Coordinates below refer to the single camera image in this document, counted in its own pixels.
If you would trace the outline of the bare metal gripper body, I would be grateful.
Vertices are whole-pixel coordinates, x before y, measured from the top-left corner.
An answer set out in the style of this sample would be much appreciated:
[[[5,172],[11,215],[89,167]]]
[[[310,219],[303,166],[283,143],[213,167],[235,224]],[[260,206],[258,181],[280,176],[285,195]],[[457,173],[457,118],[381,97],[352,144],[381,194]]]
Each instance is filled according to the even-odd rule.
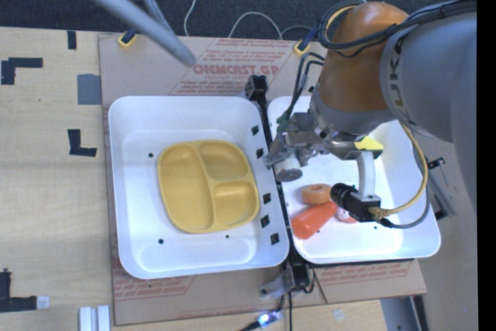
[[[294,113],[285,133],[286,144],[298,148],[315,149],[318,155],[332,154],[340,160],[355,160],[362,153],[372,153],[377,159],[384,151],[378,141],[368,135],[354,135],[335,130],[314,112]]]

